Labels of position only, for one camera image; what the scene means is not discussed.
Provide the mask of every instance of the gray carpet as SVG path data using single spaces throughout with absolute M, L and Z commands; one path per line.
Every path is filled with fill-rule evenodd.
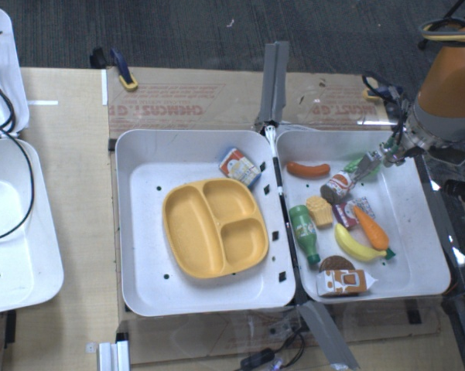
M 457 0 L 0 0 L 22 66 L 90 67 L 95 46 L 129 66 L 262 71 L 266 43 L 290 42 L 289 71 L 373 70 L 413 96 L 438 46 L 418 26 Z M 456 12 L 465 16 L 465 2 Z

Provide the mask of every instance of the green bottle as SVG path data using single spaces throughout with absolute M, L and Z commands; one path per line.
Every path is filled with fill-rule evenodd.
M 309 216 L 309 210 L 304 205 L 294 206 L 289 210 L 292 230 L 298 245 L 303 249 L 308 263 L 314 265 L 320 262 L 320 255 L 316 252 L 315 224 Z

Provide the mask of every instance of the cardboard sheet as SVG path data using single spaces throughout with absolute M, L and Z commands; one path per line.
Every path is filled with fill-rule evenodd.
M 263 73 L 130 68 L 138 89 L 128 92 L 118 69 L 107 70 L 112 139 L 131 129 L 254 129 Z M 288 73 L 285 124 L 312 128 L 388 128 L 382 102 L 365 100 L 360 76 Z

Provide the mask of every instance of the toy carrot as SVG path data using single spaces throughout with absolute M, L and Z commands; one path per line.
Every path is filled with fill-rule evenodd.
M 388 247 L 388 235 L 383 228 L 381 228 L 381 226 L 379 226 L 378 223 L 366 214 L 359 206 L 354 206 L 353 212 L 359 220 L 364 233 L 366 233 L 366 236 L 370 240 L 371 245 L 376 250 L 386 250 L 386 258 L 388 260 L 395 256 L 394 252 Z

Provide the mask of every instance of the small carton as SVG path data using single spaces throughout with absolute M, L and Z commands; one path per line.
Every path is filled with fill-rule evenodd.
M 366 212 L 366 214 L 368 214 L 372 219 L 374 219 L 373 210 L 371 209 L 370 203 L 366 199 L 366 196 L 333 205 L 332 210 L 335 218 L 346 228 L 351 228 L 352 226 L 359 224 L 359 221 L 353 213 L 353 207 L 356 205 L 359 206 L 361 210 Z
M 262 174 L 260 169 L 236 148 L 232 148 L 225 155 L 219 167 L 228 177 L 239 180 L 249 188 L 255 184 L 256 180 L 258 180 Z
M 320 297 L 333 297 L 363 293 L 376 282 L 361 269 L 326 270 L 316 276 L 316 289 Z

